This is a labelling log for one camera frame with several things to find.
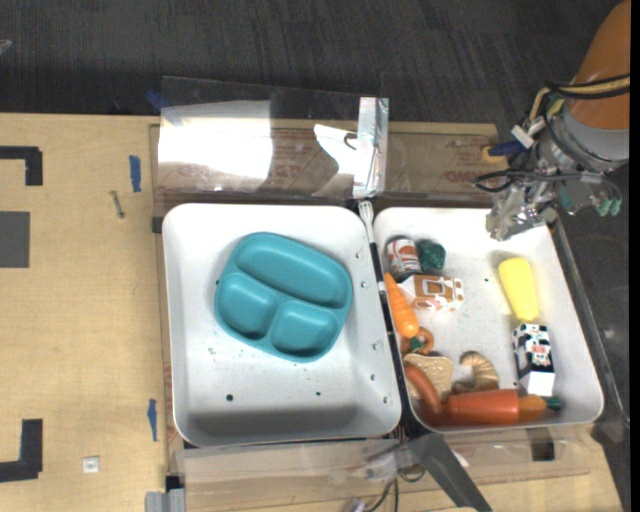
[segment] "dark background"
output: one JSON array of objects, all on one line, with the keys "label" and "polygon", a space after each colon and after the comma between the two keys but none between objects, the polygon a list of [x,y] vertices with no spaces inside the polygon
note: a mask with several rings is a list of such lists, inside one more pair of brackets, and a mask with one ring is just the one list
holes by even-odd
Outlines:
[{"label": "dark background", "polygon": [[[145,93],[179,76],[384,95],[392,120],[492,123],[507,140],[545,80],[572,79],[616,4],[0,0],[0,39],[13,42],[0,111],[155,115]],[[605,342],[604,387],[619,394],[594,436],[630,509],[628,168],[615,181],[618,217],[564,225]]]}]

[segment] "screw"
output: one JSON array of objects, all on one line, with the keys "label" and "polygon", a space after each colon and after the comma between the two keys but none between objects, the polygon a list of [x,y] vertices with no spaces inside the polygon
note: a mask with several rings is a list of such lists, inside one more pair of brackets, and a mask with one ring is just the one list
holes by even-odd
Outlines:
[{"label": "screw", "polygon": [[124,219],[124,212],[122,211],[122,206],[120,206],[120,200],[118,199],[118,194],[115,190],[109,192],[111,199],[113,199],[113,204],[116,205],[116,210],[118,211],[118,217]]}]

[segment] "wooden table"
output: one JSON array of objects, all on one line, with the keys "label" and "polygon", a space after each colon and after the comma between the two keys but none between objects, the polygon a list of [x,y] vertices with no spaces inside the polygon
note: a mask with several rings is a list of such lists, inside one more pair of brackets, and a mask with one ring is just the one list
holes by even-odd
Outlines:
[{"label": "wooden table", "polygon": [[[29,268],[0,268],[0,462],[19,459],[22,420],[43,421],[42,472],[0,483],[0,511],[142,511],[145,494],[164,489],[149,149],[150,128],[158,123],[156,117],[0,114],[0,145],[39,147],[44,168],[42,186],[25,186],[24,161],[0,160],[0,211],[30,212]],[[130,156],[140,158],[139,192]],[[602,448],[587,429],[579,434],[586,474],[480,485],[481,492],[497,511],[620,510]],[[93,456],[99,471],[84,472],[83,459]],[[382,510],[391,510],[391,502]],[[440,490],[400,498],[402,511],[452,506]]]}]

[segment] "teal divided tray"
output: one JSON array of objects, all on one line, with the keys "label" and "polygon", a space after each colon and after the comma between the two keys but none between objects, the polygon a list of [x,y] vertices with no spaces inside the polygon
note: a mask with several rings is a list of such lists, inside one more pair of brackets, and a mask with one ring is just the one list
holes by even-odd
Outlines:
[{"label": "teal divided tray", "polygon": [[274,233],[244,237],[218,281],[215,315],[234,338],[285,359],[326,354],[349,313],[347,270],[317,249]]}]

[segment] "soda can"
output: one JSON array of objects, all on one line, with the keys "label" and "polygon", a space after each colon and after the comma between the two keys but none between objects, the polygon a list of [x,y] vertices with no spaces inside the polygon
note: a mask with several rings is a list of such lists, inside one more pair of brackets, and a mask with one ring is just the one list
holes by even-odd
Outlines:
[{"label": "soda can", "polygon": [[410,238],[396,238],[387,244],[387,258],[391,275],[402,282],[413,274],[420,274],[420,259],[416,244]]}]

